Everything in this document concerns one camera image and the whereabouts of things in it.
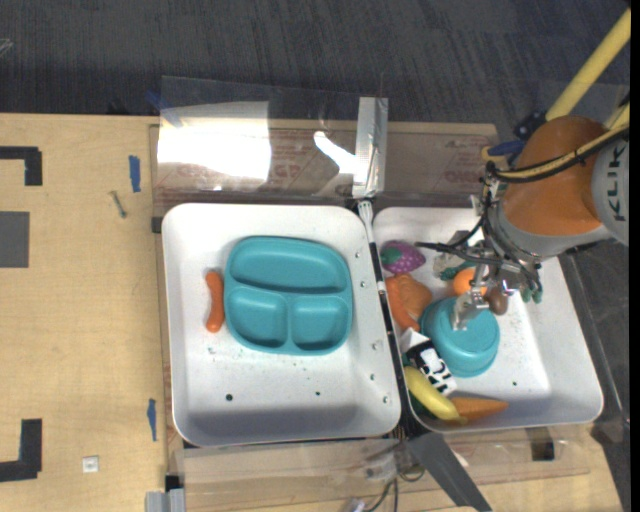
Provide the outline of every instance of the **black corner marker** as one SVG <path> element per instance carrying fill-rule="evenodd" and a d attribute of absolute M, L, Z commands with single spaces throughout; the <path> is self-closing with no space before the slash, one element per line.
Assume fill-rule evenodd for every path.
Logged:
<path fill-rule="evenodd" d="M 0 462 L 0 482 L 38 478 L 42 471 L 42 420 L 22 420 L 18 460 Z"/>
<path fill-rule="evenodd" d="M 24 184 L 42 186 L 42 152 L 34 146 L 0 146 L 0 160 L 24 160 Z"/>

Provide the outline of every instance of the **orange ball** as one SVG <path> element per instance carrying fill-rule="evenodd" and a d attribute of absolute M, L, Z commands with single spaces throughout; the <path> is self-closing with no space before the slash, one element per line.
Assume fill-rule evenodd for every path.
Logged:
<path fill-rule="evenodd" d="M 456 295 L 462 295 L 465 292 L 468 292 L 471 289 L 471 285 L 469 281 L 473 279 L 473 276 L 476 272 L 475 267 L 468 267 L 462 269 L 460 272 L 456 274 L 453 278 L 453 292 Z M 482 287 L 482 295 L 487 293 L 487 287 Z"/>

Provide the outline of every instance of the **yellow banana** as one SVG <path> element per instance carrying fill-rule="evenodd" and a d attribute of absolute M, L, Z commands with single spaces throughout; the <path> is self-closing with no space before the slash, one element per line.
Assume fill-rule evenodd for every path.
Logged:
<path fill-rule="evenodd" d="M 411 394 L 436 417 L 441 420 L 464 422 L 453 402 L 433 387 L 420 370 L 413 366 L 405 366 L 404 378 Z"/>

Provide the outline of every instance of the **toy sink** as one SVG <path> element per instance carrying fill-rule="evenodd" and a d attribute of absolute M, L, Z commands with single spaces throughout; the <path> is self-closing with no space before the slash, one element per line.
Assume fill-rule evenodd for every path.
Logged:
<path fill-rule="evenodd" d="M 446 242 L 475 221 L 472 209 L 390 207 L 376 215 L 374 235 L 378 247 L 397 239 Z M 402 412 L 400 393 L 406 390 L 398 386 L 398 349 L 387 337 L 366 232 L 355 214 L 338 206 L 183 204 L 165 216 L 162 233 L 173 414 L 187 441 L 223 446 L 373 437 L 394 429 Z M 230 258 L 233 265 L 234 248 L 253 237 L 321 244 L 344 261 L 349 286 L 324 288 L 341 301 L 348 289 L 352 311 L 341 305 L 329 311 L 338 325 L 330 346 L 316 346 L 315 353 L 302 348 L 306 321 L 275 329 L 278 334 L 267 337 L 279 340 L 272 346 L 252 347 L 263 332 L 259 326 L 246 328 L 249 336 L 239 342 L 238 333 L 232 333 L 242 324 L 237 318 L 228 319 L 216 334 L 206 330 L 211 298 L 204 276 L 224 272 Z M 412 275 L 432 289 L 434 299 L 443 298 L 447 287 L 431 270 L 435 253 L 423 253 L 427 263 Z M 258 297 L 241 295 L 237 304 L 227 297 L 232 316 L 238 304 L 240 310 L 243 304 L 262 304 L 281 310 L 283 318 L 295 317 L 296 301 L 313 298 L 308 284 L 305 290 L 292 290 L 282 287 L 279 278 L 249 279 L 242 270 L 228 275 L 231 297 L 234 288 Z M 498 318 L 501 342 L 491 368 L 477 377 L 457 378 L 461 393 L 506 400 L 509 408 L 465 427 L 418 417 L 426 428 L 477 432 L 586 423 L 600 414 L 602 391 L 557 260 L 544 263 L 541 278 L 542 304 L 514 297 L 507 314 Z M 284 290 L 284 296 L 264 298 L 264 288 Z M 313 327 L 315 321 L 309 322 L 310 331 L 323 324 Z"/>

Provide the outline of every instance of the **gray square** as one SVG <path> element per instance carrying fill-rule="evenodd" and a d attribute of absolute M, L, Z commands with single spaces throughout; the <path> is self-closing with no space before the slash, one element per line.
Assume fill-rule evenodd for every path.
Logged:
<path fill-rule="evenodd" d="M 0 212 L 0 267 L 29 267 L 29 212 Z"/>

